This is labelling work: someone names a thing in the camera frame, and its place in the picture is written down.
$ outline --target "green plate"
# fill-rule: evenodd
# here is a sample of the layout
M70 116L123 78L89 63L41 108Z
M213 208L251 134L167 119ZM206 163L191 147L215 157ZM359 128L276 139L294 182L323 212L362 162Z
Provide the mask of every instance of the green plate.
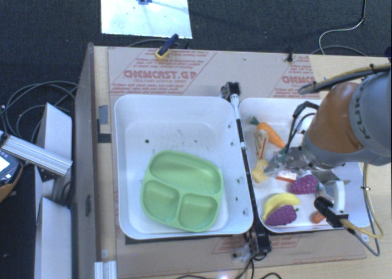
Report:
M141 206L151 219L191 232L208 230L221 206L223 177L211 162L162 150L150 160L141 187Z

